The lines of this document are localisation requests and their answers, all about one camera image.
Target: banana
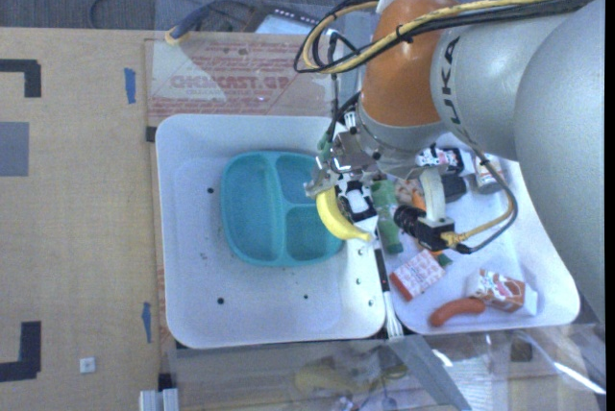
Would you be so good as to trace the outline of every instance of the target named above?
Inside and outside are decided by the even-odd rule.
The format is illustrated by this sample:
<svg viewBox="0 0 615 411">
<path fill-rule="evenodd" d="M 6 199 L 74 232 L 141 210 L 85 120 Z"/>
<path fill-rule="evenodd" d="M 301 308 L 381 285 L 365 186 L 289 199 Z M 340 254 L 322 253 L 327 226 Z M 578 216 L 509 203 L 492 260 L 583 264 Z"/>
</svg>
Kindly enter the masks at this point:
<svg viewBox="0 0 615 411">
<path fill-rule="evenodd" d="M 325 227 L 327 227 L 327 230 L 335 237 L 341 238 L 342 240 L 359 238 L 365 242 L 372 240 L 371 233 L 356 227 L 342 215 L 337 206 L 335 187 L 331 187 L 316 195 L 316 209 L 318 210 L 321 221 L 325 224 Z"/>
</svg>

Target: red sausage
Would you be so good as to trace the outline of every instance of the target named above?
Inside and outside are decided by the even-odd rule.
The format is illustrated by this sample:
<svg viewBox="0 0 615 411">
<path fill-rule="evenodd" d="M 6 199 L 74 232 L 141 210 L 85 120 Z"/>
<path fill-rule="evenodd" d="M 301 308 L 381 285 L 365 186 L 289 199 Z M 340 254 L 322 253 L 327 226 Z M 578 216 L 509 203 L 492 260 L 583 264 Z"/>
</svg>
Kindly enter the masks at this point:
<svg viewBox="0 0 615 411">
<path fill-rule="evenodd" d="M 481 314 L 484 312 L 485 308 L 485 303 L 480 299 L 467 298 L 453 300 L 435 309 L 430 315 L 430 324 L 435 327 L 440 327 L 455 315 Z"/>
</svg>

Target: white tray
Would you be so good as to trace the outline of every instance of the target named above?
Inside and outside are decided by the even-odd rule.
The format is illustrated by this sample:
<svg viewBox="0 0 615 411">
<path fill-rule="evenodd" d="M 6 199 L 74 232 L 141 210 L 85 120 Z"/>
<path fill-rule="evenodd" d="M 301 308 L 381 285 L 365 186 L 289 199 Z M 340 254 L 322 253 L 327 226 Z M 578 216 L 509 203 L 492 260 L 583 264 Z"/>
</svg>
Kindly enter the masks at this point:
<svg viewBox="0 0 615 411">
<path fill-rule="evenodd" d="M 365 338 L 384 324 L 372 249 L 344 243 L 325 262 L 298 268 L 248 264 L 220 223 L 226 162 L 251 150 L 315 153 L 323 117 L 174 115 L 156 133 L 166 317 L 197 349 Z"/>
<path fill-rule="evenodd" d="M 464 146 L 449 133 L 438 140 L 438 146 L 447 145 L 462 149 Z M 580 308 L 577 287 L 538 219 L 519 164 L 508 160 L 501 160 L 501 163 L 507 183 L 519 204 L 517 220 L 499 238 L 474 254 L 446 252 L 454 261 L 446 268 L 446 276 L 414 300 L 406 302 L 395 286 L 391 286 L 395 312 L 410 330 L 420 334 L 444 334 L 559 326 L 569 324 L 577 317 Z M 465 166 L 473 170 L 471 162 L 465 163 Z M 506 210 L 506 205 L 503 191 L 483 195 L 469 188 L 461 199 L 447 204 L 447 216 L 455 219 L 456 231 L 466 231 L 497 217 Z M 470 238 L 465 243 L 468 246 L 477 245 L 485 237 Z M 389 273 L 418 253 L 412 237 L 402 234 L 401 238 L 404 252 L 385 256 Z M 459 315 L 442 327 L 430 326 L 430 314 L 440 305 L 464 297 L 465 279 L 479 268 L 526 281 L 538 293 L 537 315 L 528 317 L 487 308 L 479 316 Z"/>
</svg>

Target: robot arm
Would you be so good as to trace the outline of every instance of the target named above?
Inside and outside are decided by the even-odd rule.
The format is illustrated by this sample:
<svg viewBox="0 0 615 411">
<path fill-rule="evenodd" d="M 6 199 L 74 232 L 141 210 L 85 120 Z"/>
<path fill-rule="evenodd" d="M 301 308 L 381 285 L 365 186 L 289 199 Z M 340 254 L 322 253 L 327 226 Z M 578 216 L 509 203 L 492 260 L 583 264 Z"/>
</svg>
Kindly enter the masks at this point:
<svg viewBox="0 0 615 411">
<path fill-rule="evenodd" d="M 519 161 L 546 232 L 604 320 L 604 13 L 604 0 L 395 0 L 373 46 L 307 69 L 367 63 L 353 132 L 330 136 L 320 171 L 421 177 L 417 153 L 445 132 Z"/>
</svg>

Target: gray square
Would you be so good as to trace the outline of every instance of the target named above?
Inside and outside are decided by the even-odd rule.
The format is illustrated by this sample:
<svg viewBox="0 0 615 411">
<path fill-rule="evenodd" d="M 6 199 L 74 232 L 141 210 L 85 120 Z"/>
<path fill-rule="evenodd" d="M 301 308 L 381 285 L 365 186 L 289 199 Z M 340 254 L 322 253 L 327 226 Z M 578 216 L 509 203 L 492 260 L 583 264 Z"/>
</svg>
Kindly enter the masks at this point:
<svg viewBox="0 0 615 411">
<path fill-rule="evenodd" d="M 30 123 L 0 122 L 0 177 L 28 176 Z"/>
</svg>

